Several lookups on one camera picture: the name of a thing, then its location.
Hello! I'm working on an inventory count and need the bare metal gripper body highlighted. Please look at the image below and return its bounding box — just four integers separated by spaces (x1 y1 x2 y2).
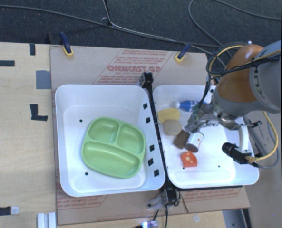
189 103 242 131

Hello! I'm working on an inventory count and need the brown toy bread slice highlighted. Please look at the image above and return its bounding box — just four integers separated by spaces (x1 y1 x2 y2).
173 129 190 150

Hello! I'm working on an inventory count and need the white can with brown end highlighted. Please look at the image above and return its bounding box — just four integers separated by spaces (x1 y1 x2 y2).
184 131 205 153

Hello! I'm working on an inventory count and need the tan round biscuit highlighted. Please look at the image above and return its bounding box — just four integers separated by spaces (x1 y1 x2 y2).
163 119 183 136

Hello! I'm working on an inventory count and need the blue and white bottle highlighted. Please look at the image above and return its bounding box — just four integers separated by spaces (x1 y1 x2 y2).
172 99 208 113

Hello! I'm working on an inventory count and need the yellow toy bread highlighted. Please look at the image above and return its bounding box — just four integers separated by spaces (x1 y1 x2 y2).
157 107 181 124

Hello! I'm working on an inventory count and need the thin black rod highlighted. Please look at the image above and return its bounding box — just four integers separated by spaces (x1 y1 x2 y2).
146 85 173 190

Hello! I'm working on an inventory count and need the orange packet with yellow stars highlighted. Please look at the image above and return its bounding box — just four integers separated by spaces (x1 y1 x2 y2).
180 150 198 169

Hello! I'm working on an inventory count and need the white plastic tray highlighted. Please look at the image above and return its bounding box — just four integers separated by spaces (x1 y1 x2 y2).
152 85 260 190
54 84 166 198

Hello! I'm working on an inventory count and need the green divided plate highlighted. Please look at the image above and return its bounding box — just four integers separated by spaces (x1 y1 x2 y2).
80 116 147 180

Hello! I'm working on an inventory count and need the brown cardboard board red print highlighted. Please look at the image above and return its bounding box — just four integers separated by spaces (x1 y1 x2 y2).
49 45 251 226

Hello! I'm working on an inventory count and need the black cylinder on white bracket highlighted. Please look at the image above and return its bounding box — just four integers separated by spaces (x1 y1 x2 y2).
221 125 253 165

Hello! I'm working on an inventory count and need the black block with thin wires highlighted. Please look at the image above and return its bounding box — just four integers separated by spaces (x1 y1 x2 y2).
139 72 154 89
164 188 180 206

